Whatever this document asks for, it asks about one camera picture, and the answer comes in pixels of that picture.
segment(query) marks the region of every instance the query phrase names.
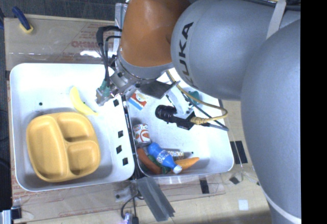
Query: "brown sausage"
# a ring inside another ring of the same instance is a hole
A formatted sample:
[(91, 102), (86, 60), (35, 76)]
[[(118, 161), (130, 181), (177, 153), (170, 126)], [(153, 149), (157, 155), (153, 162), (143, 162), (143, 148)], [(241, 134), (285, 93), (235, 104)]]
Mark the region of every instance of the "brown sausage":
[(144, 149), (142, 148), (137, 148), (136, 150), (137, 152), (137, 156), (138, 156), (138, 159), (140, 161), (142, 161), (142, 163), (145, 165), (145, 167), (147, 167), (150, 171), (152, 171), (154, 174), (161, 174), (162, 173), (162, 169), (158, 166), (158, 165), (155, 165), (154, 162), (152, 162), (147, 154), (145, 153)]

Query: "plastic container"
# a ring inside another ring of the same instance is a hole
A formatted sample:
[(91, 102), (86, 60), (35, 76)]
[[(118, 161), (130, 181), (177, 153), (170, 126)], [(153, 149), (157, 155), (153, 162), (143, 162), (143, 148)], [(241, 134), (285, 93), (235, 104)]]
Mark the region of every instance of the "plastic container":
[(152, 155), (157, 162), (162, 166), (169, 167), (175, 174), (182, 171), (182, 167), (174, 162), (173, 157), (164, 149), (162, 149), (158, 143), (152, 142), (148, 147), (148, 153)]
[(33, 119), (26, 131), (27, 148), (37, 176), (63, 182), (93, 173), (101, 155), (91, 122), (76, 112), (47, 114)]

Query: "plastic bottle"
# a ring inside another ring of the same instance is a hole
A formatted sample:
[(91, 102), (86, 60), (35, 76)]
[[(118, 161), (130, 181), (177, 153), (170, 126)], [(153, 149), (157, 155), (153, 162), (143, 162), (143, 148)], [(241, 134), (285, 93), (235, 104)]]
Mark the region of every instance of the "plastic bottle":
[(148, 153), (152, 155), (162, 166), (171, 168), (175, 174), (182, 171), (182, 167), (176, 164), (173, 157), (166, 150), (162, 149), (158, 143), (152, 142), (150, 145), (148, 145), (147, 149)]

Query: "can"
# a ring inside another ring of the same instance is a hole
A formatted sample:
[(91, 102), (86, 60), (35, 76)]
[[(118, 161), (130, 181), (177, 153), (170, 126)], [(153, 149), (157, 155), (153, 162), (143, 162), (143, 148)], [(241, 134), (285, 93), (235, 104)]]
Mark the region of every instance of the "can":
[(146, 123), (134, 125), (133, 132), (136, 147), (145, 147), (151, 143), (149, 128)]

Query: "toy banana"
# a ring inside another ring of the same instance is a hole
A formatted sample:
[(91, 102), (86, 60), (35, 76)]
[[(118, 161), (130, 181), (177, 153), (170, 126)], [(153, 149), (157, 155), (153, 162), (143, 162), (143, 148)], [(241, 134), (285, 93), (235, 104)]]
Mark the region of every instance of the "toy banana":
[(78, 89), (73, 86), (69, 96), (71, 98), (71, 101), (74, 105), (74, 108), (76, 110), (78, 110), (80, 113), (84, 114), (84, 115), (98, 115), (97, 112), (94, 112), (88, 105), (86, 105), (80, 97), (80, 94), (78, 92)]

